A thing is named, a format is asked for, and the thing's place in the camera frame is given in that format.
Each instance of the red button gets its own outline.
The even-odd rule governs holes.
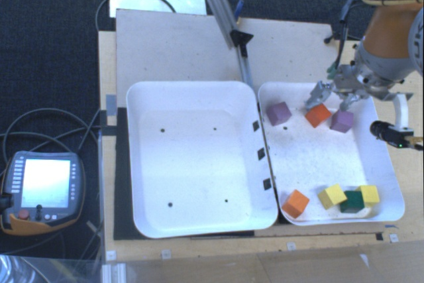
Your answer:
[[[29,211],[27,209],[21,209],[18,212],[18,218],[27,220],[29,219]]]

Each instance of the screen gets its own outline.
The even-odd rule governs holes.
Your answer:
[[[70,160],[27,159],[22,207],[68,207]]]

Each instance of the yellow block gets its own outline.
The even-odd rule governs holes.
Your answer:
[[[318,198],[326,210],[336,204],[340,204],[342,201],[347,200],[345,193],[338,184],[321,191],[318,194]]]
[[[375,185],[361,185],[357,187],[355,191],[362,192],[362,198],[364,198],[364,205],[366,207],[372,207],[380,202],[378,196],[377,187]]]

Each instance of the robotic arm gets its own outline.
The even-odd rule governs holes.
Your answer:
[[[347,16],[350,9],[361,5],[375,6],[376,10],[364,37],[356,47],[354,60],[340,65],[343,42],[347,36]],[[341,48],[336,62],[327,70],[331,83],[318,82],[305,102],[306,108],[324,102],[332,92],[343,101],[342,111],[370,96],[382,101],[393,101],[396,123],[374,122],[370,128],[377,138],[398,147],[422,150],[407,127],[407,100],[412,93],[392,93],[395,84],[417,70],[423,75],[423,0],[349,0],[342,9],[343,25]]]

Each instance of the dark green block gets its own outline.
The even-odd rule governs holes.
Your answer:
[[[361,191],[345,191],[347,200],[340,203],[340,211],[343,213],[357,213],[364,209],[364,199]]]

